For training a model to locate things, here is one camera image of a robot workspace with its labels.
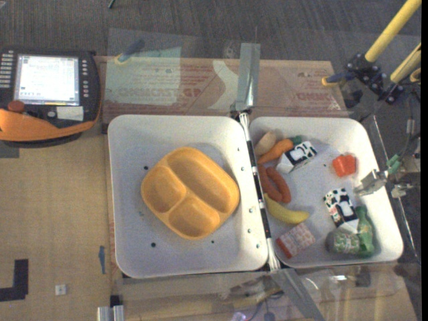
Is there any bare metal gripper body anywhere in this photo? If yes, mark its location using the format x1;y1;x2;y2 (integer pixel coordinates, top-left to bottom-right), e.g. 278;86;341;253
387;154;422;199

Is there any orange carrot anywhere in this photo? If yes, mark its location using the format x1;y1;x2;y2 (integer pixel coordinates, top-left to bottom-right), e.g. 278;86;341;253
256;135;304;166

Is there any white plastic tray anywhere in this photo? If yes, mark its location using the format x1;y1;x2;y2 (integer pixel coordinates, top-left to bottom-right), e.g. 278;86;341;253
106;114;270;280
249;116;405;270

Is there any brown cardboard board red print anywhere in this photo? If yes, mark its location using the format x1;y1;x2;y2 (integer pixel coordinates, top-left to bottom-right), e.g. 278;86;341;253
94;56;419;321

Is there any red sausage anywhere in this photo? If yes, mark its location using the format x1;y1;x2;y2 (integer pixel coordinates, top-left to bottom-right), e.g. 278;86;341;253
257;165;292;204

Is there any black and white milk carton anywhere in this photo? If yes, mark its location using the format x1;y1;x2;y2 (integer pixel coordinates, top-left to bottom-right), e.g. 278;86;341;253
276;140;318;175

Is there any orange divided plate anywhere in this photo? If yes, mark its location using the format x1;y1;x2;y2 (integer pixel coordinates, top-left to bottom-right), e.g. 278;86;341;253
140;146;241;241

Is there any yellow banana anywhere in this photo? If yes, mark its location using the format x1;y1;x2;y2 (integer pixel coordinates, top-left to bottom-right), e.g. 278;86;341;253
263;192;310;225

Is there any pink and orange carton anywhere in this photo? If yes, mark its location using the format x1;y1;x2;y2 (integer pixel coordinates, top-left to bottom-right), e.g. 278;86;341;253
276;222;316;259

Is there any green bottle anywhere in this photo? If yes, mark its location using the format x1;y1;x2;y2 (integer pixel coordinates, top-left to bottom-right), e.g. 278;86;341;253
353;205;376;258

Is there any green and white packet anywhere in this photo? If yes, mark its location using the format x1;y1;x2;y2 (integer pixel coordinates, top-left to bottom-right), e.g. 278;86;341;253
326;229;362;255

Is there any tan bread roll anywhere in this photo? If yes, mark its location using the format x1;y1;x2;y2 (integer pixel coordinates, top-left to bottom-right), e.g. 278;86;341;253
254;131;278;157

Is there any cow print milk carton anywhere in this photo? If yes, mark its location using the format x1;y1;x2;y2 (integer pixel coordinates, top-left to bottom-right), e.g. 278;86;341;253
323;188;360;234

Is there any orange toy pepper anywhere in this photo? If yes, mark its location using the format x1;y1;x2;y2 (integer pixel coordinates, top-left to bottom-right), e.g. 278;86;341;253
332;154;357;178

